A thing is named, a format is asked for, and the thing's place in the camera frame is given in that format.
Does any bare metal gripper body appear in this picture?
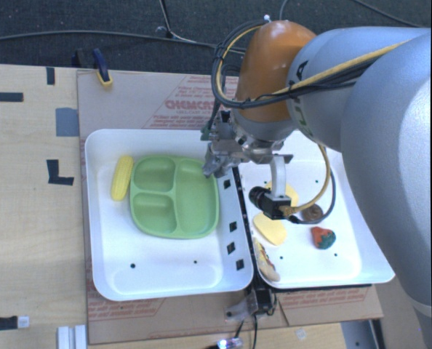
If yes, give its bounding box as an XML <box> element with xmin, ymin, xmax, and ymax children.
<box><xmin>205</xmin><ymin>111</ymin><xmax>287</xmax><ymax>167</ymax></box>

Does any green divided plate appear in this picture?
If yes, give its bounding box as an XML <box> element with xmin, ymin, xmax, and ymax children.
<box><xmin>129</xmin><ymin>154</ymin><xmax>221</xmax><ymax>241</ymax></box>

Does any yellow corn cob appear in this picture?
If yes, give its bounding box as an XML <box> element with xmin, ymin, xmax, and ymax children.
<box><xmin>110</xmin><ymin>154</ymin><xmax>135</xmax><ymax>202</ymax></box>

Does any brown doughnut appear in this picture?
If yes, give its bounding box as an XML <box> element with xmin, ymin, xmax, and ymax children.
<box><xmin>301</xmin><ymin>204</ymin><xmax>324</xmax><ymax>222</ymax></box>

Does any brown cardboard board red print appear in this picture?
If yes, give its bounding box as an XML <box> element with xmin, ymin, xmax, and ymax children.
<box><xmin>76</xmin><ymin>69</ymin><xmax>385</xmax><ymax>345</ymax></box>

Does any slice of pizza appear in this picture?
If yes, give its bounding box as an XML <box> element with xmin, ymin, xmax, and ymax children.
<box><xmin>252</xmin><ymin>237</ymin><xmax>281</xmax><ymax>283</ymax></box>

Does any white plastic tray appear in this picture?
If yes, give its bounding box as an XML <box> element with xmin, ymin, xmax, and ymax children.
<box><xmin>236</xmin><ymin>129</ymin><xmax>396</xmax><ymax>290</ymax></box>
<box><xmin>84</xmin><ymin>128</ymin><xmax>255</xmax><ymax>302</ymax></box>

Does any red and green strawberry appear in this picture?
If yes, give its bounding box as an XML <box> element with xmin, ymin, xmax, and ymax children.
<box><xmin>311</xmin><ymin>225</ymin><xmax>337</xmax><ymax>251</ymax></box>

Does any black cylinder on white bracket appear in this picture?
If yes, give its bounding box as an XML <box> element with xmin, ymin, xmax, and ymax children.
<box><xmin>248</xmin><ymin>154</ymin><xmax>299</xmax><ymax>221</ymax></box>

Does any black block with thin wires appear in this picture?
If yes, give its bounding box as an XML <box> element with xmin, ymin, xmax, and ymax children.
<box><xmin>224</xmin><ymin>286</ymin><xmax>278</xmax><ymax>320</ymax></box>

